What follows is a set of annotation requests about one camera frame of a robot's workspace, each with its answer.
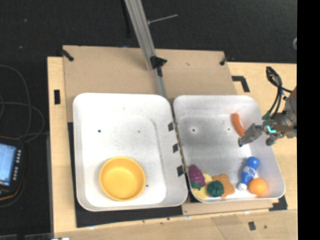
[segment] orange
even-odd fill
[[[262,178],[254,178],[249,183],[249,190],[252,194],[263,196],[268,189],[267,183]]]

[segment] blue bottle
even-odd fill
[[[241,182],[238,185],[239,190],[247,190],[248,183],[255,177],[259,164],[259,159],[254,156],[250,156],[246,160],[246,163],[241,173]]]

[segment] device screen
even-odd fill
[[[4,186],[10,186],[16,150],[15,146],[0,143],[0,182]]]

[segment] carrot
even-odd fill
[[[239,115],[238,113],[233,113],[231,115],[231,118],[232,118],[232,123],[233,123],[233,126],[236,130],[236,132],[241,136],[243,137],[245,135],[245,129],[244,127],[242,126],[241,122],[240,122],[240,118],[239,118]]]

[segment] black clamp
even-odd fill
[[[167,60],[164,59],[164,58],[159,58],[159,57],[156,57],[156,56],[152,56],[150,58],[150,61],[151,61],[151,65],[152,65],[152,68],[158,73],[158,76],[159,77],[162,77],[163,74],[162,74],[162,70],[161,70],[161,67],[167,63]]]

